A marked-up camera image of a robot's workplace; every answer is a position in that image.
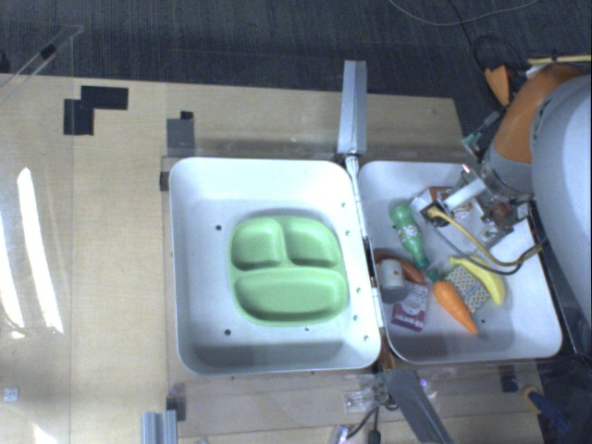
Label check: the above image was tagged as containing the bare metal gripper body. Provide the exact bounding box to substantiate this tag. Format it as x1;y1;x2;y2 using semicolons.
470;165;532;251

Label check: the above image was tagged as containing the yellow banana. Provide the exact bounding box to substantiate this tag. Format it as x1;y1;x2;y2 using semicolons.
449;255;508;307

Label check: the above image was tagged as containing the yellow patterned packet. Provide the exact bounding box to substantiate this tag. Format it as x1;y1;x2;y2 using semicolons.
444;265;492;315

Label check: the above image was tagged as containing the green plastic bottle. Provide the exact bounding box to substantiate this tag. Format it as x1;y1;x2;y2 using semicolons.
389;203;432;272

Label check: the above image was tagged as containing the orange carrot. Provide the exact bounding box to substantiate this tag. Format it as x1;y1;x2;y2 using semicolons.
425;268;480;337

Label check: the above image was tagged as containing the red sausage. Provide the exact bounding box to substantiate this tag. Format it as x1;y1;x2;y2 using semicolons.
373;252;426;287

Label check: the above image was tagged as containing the white plastic tray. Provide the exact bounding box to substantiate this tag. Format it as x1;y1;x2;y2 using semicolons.
167;156;383;377
357;159;564;366

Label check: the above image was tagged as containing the small white can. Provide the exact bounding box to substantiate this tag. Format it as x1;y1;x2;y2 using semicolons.
376;257;410;305

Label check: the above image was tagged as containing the purple and white packet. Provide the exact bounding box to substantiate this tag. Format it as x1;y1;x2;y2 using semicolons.
390;280;430;333

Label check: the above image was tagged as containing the green divided plate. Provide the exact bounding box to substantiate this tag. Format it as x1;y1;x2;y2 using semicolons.
227;215;351;327

